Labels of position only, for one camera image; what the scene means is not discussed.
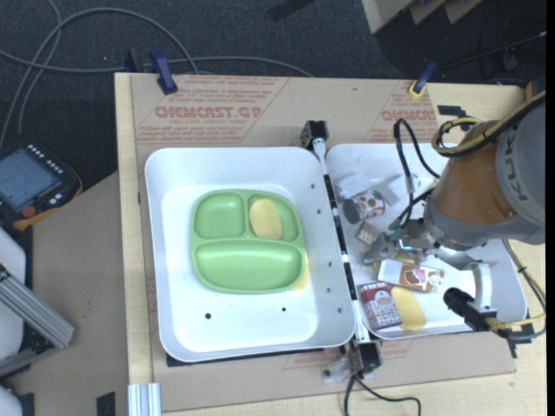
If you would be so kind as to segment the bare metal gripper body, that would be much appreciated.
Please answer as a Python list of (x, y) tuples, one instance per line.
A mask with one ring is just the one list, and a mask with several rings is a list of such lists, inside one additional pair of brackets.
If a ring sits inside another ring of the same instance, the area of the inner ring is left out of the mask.
[(406, 260), (412, 260), (409, 258), (411, 250), (422, 249), (434, 252), (433, 261), (442, 261), (457, 270), (470, 270), (475, 264), (481, 263), (480, 259), (467, 253), (467, 248), (458, 244), (451, 248), (452, 241), (446, 239), (433, 223), (423, 218), (409, 220), (388, 237), (395, 244), (395, 253)]

